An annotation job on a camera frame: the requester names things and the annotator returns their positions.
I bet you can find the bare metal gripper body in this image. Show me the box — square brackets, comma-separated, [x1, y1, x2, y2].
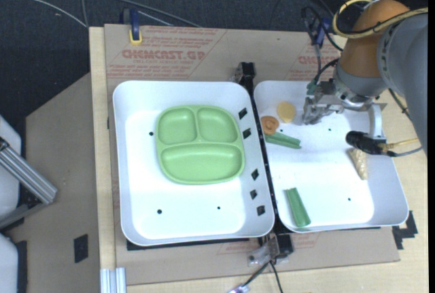
[304, 80, 375, 114]

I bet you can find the yellow potato crisp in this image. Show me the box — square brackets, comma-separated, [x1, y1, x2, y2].
[276, 101, 297, 124]

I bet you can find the green bean pod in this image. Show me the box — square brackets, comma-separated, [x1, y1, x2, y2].
[264, 131, 303, 150]

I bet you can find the orange pretzel biscuit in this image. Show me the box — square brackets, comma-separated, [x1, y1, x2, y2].
[260, 115, 281, 136]

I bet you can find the white plastic tray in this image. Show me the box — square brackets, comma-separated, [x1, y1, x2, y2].
[253, 80, 410, 233]
[111, 80, 276, 247]

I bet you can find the green celery stick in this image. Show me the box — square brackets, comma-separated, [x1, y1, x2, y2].
[283, 187, 312, 228]

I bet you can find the green divided plate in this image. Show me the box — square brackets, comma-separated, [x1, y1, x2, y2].
[155, 105, 247, 186]

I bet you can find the brown cardboard board red print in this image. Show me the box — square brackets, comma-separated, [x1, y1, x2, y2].
[103, 23, 402, 286]

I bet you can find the black cylinder on white bracket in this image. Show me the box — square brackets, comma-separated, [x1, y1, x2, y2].
[345, 102, 389, 157]

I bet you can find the black block with thin wires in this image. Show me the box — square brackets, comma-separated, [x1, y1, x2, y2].
[233, 61, 256, 88]
[247, 233, 295, 268]

